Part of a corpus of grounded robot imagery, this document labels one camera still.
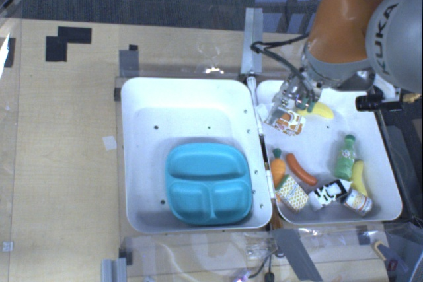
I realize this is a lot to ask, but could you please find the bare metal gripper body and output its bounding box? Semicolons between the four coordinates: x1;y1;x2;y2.
272;71;323;110

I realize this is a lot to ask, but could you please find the white and orange carton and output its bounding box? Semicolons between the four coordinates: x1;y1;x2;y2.
263;106;307;137

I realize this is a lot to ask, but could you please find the yellow banana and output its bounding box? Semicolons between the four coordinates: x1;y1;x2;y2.
296;101;335;120
350;159;369;197

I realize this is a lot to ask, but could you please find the white plastic tray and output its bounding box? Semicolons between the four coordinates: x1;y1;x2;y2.
120;76;274;235
255;79;404;226

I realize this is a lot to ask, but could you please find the orange carrot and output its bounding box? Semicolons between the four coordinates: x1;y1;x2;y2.
270;147;287;190

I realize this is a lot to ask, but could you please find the orange sausage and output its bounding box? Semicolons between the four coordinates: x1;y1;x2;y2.
285;152;319;187

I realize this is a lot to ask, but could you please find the yellow patterned carton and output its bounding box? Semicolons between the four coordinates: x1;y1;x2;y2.
274;174;310;213

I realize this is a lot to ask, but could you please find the green bottle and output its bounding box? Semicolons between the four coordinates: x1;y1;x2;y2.
333;134;358;181

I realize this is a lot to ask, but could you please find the blue divided plate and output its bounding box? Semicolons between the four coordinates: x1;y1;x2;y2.
165;142;254;227

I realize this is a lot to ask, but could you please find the black and white carton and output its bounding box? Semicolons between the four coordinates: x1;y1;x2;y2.
307;178;352;212

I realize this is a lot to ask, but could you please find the small orange label can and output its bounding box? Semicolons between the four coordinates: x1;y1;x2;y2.
342;188;374;217

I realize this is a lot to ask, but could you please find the black cylinder on white bracket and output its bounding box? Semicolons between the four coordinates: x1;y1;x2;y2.
354;82;403;112

